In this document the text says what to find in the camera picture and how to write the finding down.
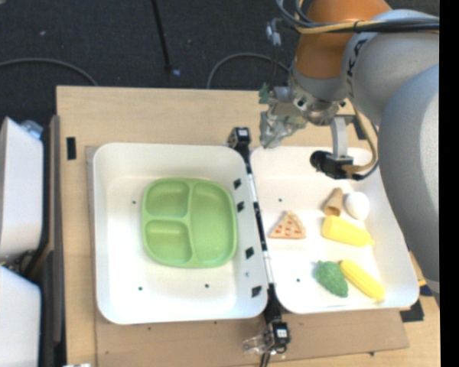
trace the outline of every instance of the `toy pizza slice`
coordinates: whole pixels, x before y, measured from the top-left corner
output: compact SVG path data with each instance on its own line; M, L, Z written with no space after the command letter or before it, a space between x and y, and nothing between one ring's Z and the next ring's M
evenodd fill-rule
M298 216L288 211L271 232L269 238L303 239L306 238L306 229Z

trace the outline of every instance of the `green plate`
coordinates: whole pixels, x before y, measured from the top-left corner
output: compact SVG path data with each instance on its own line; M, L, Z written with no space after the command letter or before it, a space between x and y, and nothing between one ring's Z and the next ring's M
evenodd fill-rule
M143 242L156 261L182 268L213 268L235 254L236 214L230 192L196 178L150 184L142 204Z

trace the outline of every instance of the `toy egg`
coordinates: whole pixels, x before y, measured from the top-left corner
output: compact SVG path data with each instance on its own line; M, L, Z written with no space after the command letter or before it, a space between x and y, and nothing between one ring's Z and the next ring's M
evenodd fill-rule
M345 209L354 218L364 220L369 215L369 198L362 192L352 192L345 198Z

